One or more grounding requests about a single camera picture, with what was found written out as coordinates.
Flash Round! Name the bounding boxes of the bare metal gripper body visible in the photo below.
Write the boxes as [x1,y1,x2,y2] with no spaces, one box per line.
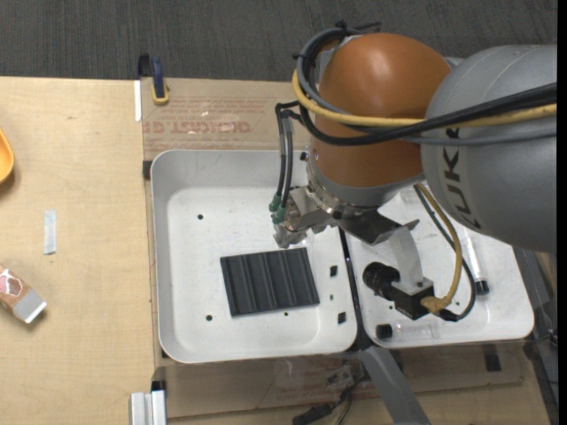
[283,180,385,240]

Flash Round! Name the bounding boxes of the black ribbed rectangular plate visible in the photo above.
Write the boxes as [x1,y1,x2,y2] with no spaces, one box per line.
[219,246,322,318]

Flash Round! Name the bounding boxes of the white plastic tray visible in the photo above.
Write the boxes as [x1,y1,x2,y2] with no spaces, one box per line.
[150,149,360,365]
[339,182,536,350]

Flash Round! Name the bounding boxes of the brown cardboard board red print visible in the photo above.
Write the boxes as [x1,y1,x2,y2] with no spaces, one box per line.
[141,77,538,420]

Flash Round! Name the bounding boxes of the clear plastic bottle black cap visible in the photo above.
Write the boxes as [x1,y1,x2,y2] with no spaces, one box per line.
[375,320,442,341]
[462,231,491,295]

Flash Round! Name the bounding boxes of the brown and white carton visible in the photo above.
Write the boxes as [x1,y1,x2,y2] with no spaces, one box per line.
[0,263,48,325]

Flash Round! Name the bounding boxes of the orange plate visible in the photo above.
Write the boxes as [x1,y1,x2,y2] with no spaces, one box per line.
[0,127,15,185]

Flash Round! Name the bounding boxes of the black cylinder on white bracket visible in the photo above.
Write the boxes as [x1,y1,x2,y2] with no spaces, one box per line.
[361,225,438,322]

